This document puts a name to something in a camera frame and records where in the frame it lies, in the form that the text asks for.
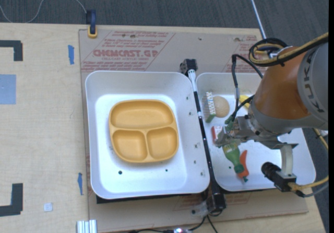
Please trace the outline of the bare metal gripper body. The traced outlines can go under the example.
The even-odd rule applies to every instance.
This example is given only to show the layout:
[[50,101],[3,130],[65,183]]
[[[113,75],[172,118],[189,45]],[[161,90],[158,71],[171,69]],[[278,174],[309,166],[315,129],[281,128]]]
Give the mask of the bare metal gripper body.
[[238,116],[233,121],[230,121],[228,125],[233,125],[234,127],[234,135],[229,136],[230,138],[240,141],[260,140],[259,133],[256,134],[248,115]]

